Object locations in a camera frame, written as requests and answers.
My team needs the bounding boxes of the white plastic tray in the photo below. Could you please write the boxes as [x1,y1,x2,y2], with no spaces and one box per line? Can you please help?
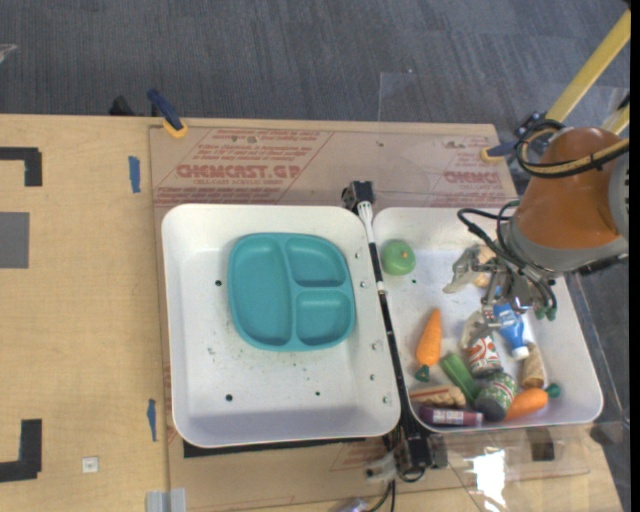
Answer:
[372,206,605,434]
[160,202,403,449]

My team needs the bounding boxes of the orange carrot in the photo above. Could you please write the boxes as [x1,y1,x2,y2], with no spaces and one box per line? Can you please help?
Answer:
[413,307,443,384]
[503,382,562,422]

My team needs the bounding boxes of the green pepper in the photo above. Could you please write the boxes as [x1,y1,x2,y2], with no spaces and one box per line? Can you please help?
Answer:
[439,352,480,407]

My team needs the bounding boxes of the beige bread piece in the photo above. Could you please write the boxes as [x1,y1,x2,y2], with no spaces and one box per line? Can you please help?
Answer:
[473,244,497,288]

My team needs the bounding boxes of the tan hot dog bun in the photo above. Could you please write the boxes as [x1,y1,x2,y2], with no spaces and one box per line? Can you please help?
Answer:
[409,383,467,409]

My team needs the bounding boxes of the red and white can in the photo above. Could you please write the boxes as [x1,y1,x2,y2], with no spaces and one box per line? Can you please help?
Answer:
[466,335,504,378]

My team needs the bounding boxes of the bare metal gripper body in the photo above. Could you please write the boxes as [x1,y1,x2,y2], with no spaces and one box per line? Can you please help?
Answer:
[478,258,552,312]

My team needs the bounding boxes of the black block with thin wires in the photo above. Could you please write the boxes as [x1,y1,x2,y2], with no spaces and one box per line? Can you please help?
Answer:
[341,180,376,207]
[394,433,449,474]

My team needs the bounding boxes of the tan waffle cone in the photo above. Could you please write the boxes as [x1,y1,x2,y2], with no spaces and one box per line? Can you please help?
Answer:
[518,341,547,390]

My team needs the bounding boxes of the teal divided plate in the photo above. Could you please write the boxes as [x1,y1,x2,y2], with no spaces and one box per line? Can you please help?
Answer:
[227,232,357,352]

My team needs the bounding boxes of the blue and white bottle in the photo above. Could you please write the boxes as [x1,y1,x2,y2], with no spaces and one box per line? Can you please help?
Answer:
[492,301,531,361]

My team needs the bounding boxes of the thin black and white rod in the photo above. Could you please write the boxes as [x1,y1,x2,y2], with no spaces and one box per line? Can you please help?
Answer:
[356,200,419,437]

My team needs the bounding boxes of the green can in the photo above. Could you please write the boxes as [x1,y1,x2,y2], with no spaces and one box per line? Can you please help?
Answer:
[473,371,519,423]

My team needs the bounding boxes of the brown cardboard board red print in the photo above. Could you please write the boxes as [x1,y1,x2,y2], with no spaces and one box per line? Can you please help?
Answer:
[148,118,592,507]

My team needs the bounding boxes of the green apple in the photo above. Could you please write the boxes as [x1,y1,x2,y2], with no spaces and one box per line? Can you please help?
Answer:
[380,239,417,276]

